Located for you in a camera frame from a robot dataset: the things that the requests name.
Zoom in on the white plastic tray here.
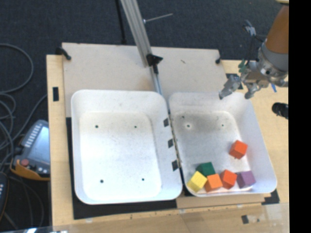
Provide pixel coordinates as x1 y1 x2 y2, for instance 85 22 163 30
70 89 184 205
168 91 278 198

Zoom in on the green cube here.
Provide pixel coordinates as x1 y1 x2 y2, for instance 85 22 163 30
195 162 216 178

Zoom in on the orange cube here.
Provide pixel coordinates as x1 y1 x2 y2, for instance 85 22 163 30
204 173 224 193

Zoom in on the yellow cube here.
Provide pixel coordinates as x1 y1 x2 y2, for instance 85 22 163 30
186 170 208 193

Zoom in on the pale flat board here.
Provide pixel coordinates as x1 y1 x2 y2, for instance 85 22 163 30
61 42 272 209

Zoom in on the purple cube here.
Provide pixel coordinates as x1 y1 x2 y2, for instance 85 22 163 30
236 170 257 189

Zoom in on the black cylinder on white bracket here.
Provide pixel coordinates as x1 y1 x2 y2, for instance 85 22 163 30
271 102 289 120

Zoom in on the red-orange cube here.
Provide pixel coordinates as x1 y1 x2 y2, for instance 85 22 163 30
220 169 238 190
228 140 249 160

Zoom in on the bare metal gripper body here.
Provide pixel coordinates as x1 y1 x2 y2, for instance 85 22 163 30
240 57 289 88

